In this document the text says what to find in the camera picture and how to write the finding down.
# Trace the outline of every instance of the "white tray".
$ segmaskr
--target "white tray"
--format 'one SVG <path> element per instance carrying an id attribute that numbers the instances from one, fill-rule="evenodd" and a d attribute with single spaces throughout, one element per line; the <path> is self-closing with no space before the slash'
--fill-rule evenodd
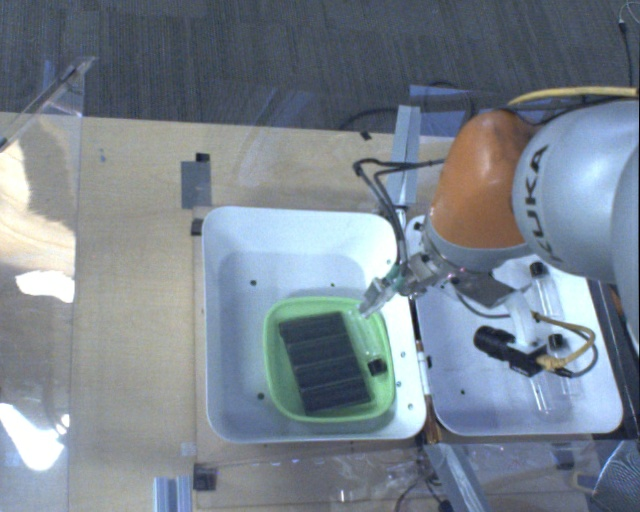
<path id="1" fill-rule="evenodd" d="M 262 324 L 294 296 L 359 299 L 396 258 L 393 230 L 370 214 L 223 207 L 203 227 L 207 414 L 237 443 L 391 440 L 413 436 L 426 407 L 406 299 L 382 310 L 396 375 L 396 399 L 380 418 L 344 424 L 291 421 L 269 399 Z"/>

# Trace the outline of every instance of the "black connector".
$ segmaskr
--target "black connector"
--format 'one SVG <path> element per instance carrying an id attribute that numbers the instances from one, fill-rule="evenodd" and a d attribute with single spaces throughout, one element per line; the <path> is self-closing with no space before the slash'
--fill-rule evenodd
<path id="1" fill-rule="evenodd" d="M 552 350 L 559 350 L 566 345 L 564 336 L 559 333 L 550 334 L 548 340 Z"/>
<path id="2" fill-rule="evenodd" d="M 367 368 L 369 368 L 369 373 L 372 377 L 376 375 L 381 375 L 387 372 L 387 363 L 384 362 L 384 359 L 378 357 L 372 361 L 367 363 Z"/>
<path id="3" fill-rule="evenodd" d="M 566 368 L 556 368 L 553 370 L 558 377 L 565 377 L 567 379 L 573 378 L 573 372 L 571 370 L 567 370 Z"/>
<path id="4" fill-rule="evenodd" d="M 525 354 L 510 346 L 515 341 L 516 338 L 513 334 L 487 325 L 480 327 L 473 336 L 473 344 L 476 348 L 482 350 L 489 357 L 507 361 L 509 368 L 513 371 L 527 377 L 533 377 L 540 373 L 543 368 L 536 362 L 536 359 L 547 353 L 547 347 L 542 346 L 530 354 Z"/>

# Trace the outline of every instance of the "yellow cable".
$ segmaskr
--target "yellow cable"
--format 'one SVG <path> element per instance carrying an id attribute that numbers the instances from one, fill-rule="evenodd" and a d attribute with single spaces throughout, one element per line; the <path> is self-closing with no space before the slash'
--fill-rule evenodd
<path id="1" fill-rule="evenodd" d="M 581 332 L 584 332 L 587 336 L 589 336 L 589 339 L 585 342 L 584 345 L 582 345 L 578 350 L 576 350 L 572 354 L 569 354 L 566 357 L 554 357 L 554 356 L 550 356 L 549 354 L 545 354 L 543 356 L 537 357 L 536 363 L 538 363 L 547 371 L 552 372 L 559 368 L 564 368 L 570 362 L 578 359 L 582 354 L 584 354 L 587 350 L 589 350 L 591 346 L 595 343 L 596 333 L 593 332 L 588 327 L 585 327 L 584 325 L 571 324 L 569 322 L 561 322 L 560 320 L 554 320 L 553 318 L 543 316 L 540 313 L 536 313 L 535 311 L 532 311 L 531 315 L 535 320 L 546 322 L 552 325 L 557 325 L 558 327 L 563 327 L 564 329 L 581 331 Z"/>
<path id="2" fill-rule="evenodd" d="M 636 87 L 558 87 L 556 89 L 543 89 L 541 91 L 529 92 L 512 99 L 509 105 L 517 105 L 527 101 L 542 100 L 546 98 L 565 98 L 571 96 L 620 96 L 622 98 L 637 98 L 638 89 Z"/>

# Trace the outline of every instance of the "black sponge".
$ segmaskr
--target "black sponge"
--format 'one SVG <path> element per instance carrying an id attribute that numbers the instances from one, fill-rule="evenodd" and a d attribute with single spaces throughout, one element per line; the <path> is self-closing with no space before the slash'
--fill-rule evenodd
<path id="1" fill-rule="evenodd" d="M 371 401 L 339 312 L 279 324 L 306 414 Z"/>

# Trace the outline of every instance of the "gray carpet floor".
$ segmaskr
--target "gray carpet floor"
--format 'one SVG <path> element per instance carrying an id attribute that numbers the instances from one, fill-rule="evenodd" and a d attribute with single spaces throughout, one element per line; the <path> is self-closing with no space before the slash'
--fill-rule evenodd
<path id="1" fill-rule="evenodd" d="M 623 3 L 0 0 L 0 110 L 78 55 L 99 59 L 86 115 L 134 119 L 335 129 L 434 81 L 496 98 L 626 85 Z M 637 85 L 639 25 L 622 13 Z M 349 128 L 391 131 L 393 116 Z"/>

